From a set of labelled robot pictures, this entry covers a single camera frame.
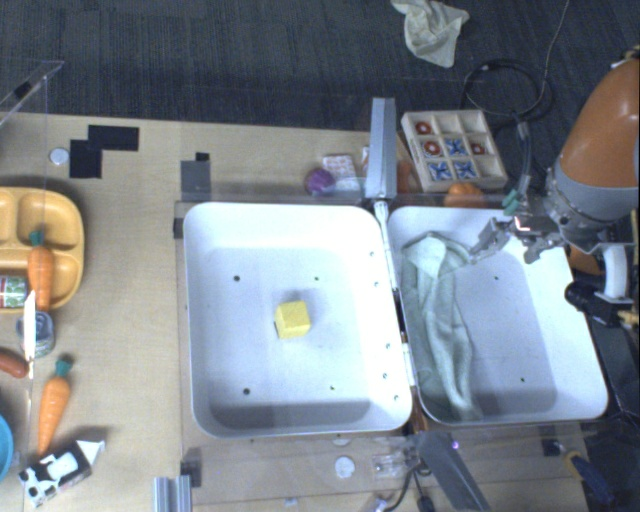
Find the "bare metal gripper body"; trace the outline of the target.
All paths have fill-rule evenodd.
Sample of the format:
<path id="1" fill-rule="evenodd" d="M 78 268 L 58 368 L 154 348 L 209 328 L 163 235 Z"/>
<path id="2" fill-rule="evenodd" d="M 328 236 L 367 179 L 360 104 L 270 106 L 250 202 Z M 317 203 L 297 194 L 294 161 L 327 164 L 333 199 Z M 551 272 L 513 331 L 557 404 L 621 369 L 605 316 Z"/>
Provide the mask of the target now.
<path id="1" fill-rule="evenodd" d="M 510 233 L 523 244 L 527 238 L 544 238 L 554 247 L 567 246 L 565 228 L 573 220 L 574 213 L 547 199 L 514 200 L 507 206 Z"/>

